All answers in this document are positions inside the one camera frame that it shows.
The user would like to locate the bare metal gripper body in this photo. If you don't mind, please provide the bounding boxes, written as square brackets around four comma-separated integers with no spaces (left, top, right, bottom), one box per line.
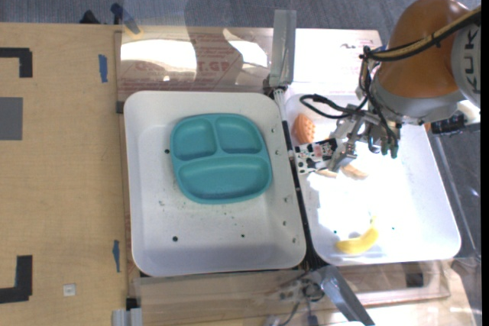
[330,111,401,157]

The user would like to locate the yellow banana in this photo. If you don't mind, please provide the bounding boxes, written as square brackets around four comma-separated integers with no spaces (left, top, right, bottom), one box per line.
[335,216,381,255]

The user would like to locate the blue divided plate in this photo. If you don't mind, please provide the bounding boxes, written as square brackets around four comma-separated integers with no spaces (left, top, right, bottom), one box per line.
[169,112,274,205]

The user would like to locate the white carton with cow print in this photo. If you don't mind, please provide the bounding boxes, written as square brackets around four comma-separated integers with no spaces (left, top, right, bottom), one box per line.
[293,137,345,176]

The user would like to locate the white plastic tray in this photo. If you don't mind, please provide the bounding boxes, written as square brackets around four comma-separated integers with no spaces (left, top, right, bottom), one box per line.
[283,92,462,266]
[122,89,308,278]

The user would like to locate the orange waffle biscuit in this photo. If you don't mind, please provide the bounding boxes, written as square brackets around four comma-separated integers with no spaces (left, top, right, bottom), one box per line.
[291,113,317,146]

